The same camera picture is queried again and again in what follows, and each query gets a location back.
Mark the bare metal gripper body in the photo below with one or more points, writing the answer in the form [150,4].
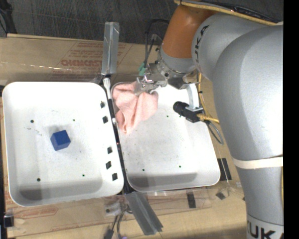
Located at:
[156,76]

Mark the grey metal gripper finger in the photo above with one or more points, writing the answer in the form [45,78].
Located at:
[141,89]

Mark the pink cloth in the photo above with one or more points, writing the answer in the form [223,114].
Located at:
[137,108]

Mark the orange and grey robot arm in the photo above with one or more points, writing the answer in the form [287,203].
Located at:
[244,88]

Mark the thin black and white rod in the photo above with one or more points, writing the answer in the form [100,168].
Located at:
[115,131]

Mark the white plastic tray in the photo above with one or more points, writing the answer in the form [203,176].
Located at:
[64,173]
[169,146]

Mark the blue cube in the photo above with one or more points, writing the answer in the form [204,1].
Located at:
[60,140]

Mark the brown cardboard board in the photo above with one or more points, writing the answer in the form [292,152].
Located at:
[40,56]

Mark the black cylinder on white bracket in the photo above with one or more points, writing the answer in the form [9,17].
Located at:
[187,110]

